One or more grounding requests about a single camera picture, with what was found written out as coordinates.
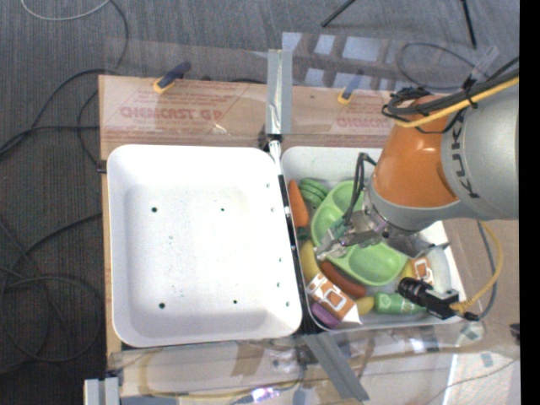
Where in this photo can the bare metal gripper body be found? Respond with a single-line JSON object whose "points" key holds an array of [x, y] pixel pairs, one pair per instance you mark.
{"points": [[368, 223]]}

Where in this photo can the purple toy food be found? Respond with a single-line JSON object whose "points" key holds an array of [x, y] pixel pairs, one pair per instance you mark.
{"points": [[324, 315]]}

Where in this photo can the yellow banana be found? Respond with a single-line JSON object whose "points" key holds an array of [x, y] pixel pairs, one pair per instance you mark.
{"points": [[309, 262]]}

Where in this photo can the yellow lemon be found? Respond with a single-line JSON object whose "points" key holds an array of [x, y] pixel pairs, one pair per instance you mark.
{"points": [[365, 305]]}

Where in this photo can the small orange and white carton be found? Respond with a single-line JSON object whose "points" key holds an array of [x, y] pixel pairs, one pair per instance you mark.
{"points": [[422, 270]]}

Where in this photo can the green ridged toy vegetable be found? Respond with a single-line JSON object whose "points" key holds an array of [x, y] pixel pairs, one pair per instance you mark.
{"points": [[313, 190]]}

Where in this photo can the large orange and white carton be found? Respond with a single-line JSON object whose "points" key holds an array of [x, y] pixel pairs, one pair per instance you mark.
{"points": [[333, 300]]}

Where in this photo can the black cylinder on white bracket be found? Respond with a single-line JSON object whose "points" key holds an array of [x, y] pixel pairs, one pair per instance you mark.
{"points": [[426, 295]]}

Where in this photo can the white plastic tray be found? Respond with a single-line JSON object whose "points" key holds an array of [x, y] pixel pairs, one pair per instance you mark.
{"points": [[198, 243], [320, 163]]}

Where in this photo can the red-brown sausage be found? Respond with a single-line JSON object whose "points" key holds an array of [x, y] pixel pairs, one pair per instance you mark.
{"points": [[343, 281]]}

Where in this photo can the green divided plate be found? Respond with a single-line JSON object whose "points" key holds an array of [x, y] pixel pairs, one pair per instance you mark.
{"points": [[371, 264]]}

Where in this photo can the green bottle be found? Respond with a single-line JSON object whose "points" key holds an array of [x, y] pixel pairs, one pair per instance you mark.
{"points": [[394, 303]]}

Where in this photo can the brown cardboard board red print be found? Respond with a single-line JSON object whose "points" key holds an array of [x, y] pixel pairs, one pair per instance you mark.
{"points": [[177, 112]]}

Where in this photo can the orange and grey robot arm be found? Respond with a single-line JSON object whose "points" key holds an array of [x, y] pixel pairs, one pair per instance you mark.
{"points": [[422, 171]]}

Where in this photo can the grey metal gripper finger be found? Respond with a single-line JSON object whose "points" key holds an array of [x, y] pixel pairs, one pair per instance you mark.
{"points": [[334, 251], [360, 239]]}

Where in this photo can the orange carrot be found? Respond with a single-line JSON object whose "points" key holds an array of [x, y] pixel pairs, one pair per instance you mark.
{"points": [[298, 205]]}

